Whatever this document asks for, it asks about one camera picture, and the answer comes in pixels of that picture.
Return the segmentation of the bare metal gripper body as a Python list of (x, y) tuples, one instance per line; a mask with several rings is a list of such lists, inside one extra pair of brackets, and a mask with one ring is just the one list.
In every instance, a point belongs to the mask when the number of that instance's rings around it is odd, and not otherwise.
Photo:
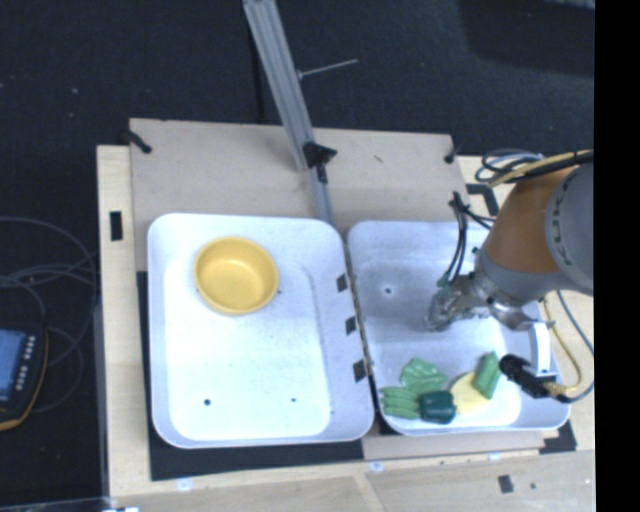
[(520, 331), (529, 327), (529, 316), (524, 312), (524, 302), (497, 288), (481, 275), (462, 275), (453, 280), (443, 276), (437, 282), (435, 298), (439, 299), (441, 313), (447, 310), (460, 312), (459, 320), (492, 317), (510, 330)]

